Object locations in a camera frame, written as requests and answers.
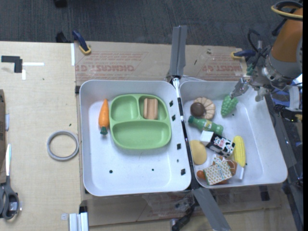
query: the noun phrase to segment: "scissors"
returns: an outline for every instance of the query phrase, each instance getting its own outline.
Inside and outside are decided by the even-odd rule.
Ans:
[[[6,182],[0,184],[0,216],[12,219],[19,209],[19,198],[10,186],[11,144],[8,144],[5,156]]]

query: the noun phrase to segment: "scissors blade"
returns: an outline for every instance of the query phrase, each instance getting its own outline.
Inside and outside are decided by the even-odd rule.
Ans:
[[[8,144],[8,148],[6,149],[6,155],[5,155],[5,169],[6,169],[6,175],[10,175],[10,167],[11,166],[11,144]]]

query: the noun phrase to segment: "white tray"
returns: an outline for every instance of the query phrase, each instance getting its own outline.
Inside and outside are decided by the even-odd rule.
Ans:
[[[172,135],[164,147],[122,149],[114,143],[110,130],[106,136],[100,134],[98,114],[103,100],[107,99],[110,104],[118,95],[132,93],[156,95],[165,102]],[[188,188],[192,176],[177,96],[171,84],[165,81],[89,80],[80,87],[79,96],[83,182],[89,193],[110,196],[177,192]]]
[[[271,121],[265,100],[255,101],[257,94],[252,88],[242,96],[234,111],[222,117],[220,114],[223,98],[235,87],[236,82],[186,81],[180,86],[184,119],[189,140],[199,140],[201,131],[188,123],[191,115],[190,106],[198,97],[207,97],[216,105],[213,122],[224,127],[222,136],[233,140],[235,135],[243,137],[246,147],[246,163],[244,177],[234,177],[228,184],[208,186],[205,180],[197,180],[206,188],[227,188],[248,185],[275,184],[285,181],[287,168],[279,146],[279,142]],[[210,166],[213,152],[207,151],[207,160],[203,165],[194,165],[195,174],[198,170]]]

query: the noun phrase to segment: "yellow corn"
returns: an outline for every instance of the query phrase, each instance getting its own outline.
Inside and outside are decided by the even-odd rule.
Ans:
[[[242,167],[246,165],[246,152],[244,140],[241,136],[237,135],[233,138],[235,144],[233,150],[234,160]]]

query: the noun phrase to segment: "toy carrot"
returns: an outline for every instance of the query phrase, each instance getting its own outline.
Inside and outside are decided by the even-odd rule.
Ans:
[[[98,124],[101,128],[101,134],[107,134],[107,127],[109,126],[109,106],[108,100],[105,99],[101,107],[100,115],[98,117]]]

